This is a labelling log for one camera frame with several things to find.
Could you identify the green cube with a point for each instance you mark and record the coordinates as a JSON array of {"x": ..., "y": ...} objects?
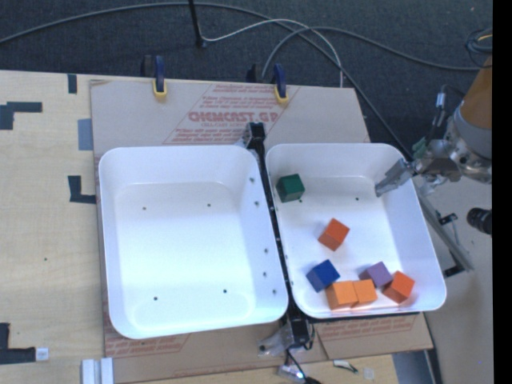
[{"x": 290, "y": 187}]

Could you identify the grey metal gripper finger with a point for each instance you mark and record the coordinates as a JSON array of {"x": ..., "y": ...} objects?
[
  {"x": 390, "y": 186},
  {"x": 398, "y": 168}
]

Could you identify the white plastic tray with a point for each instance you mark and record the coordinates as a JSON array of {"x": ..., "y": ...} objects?
[
  {"x": 188, "y": 246},
  {"x": 372, "y": 230}
]

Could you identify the dark orange cube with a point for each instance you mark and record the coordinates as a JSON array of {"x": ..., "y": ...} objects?
[
  {"x": 398, "y": 286},
  {"x": 334, "y": 233}
]

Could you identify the light orange cube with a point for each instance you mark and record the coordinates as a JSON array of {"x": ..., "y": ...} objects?
[
  {"x": 365, "y": 291},
  {"x": 341, "y": 295}
]

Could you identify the purple cube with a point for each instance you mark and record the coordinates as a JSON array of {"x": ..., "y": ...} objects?
[{"x": 378, "y": 273}]

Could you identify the brown cardboard board red print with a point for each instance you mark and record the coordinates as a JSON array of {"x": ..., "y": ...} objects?
[{"x": 160, "y": 114}]

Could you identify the black cylinder on white bracket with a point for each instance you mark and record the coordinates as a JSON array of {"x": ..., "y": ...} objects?
[{"x": 480, "y": 219}]

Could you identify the blue cube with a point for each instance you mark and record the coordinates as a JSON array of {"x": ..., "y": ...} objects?
[{"x": 323, "y": 275}]

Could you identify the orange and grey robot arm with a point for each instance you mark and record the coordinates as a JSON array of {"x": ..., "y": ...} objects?
[{"x": 478, "y": 106}]

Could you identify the thin black rod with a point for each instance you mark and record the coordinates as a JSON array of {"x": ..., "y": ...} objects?
[{"x": 277, "y": 230}]

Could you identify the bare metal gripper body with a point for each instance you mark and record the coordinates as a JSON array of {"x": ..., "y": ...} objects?
[{"x": 440, "y": 166}]

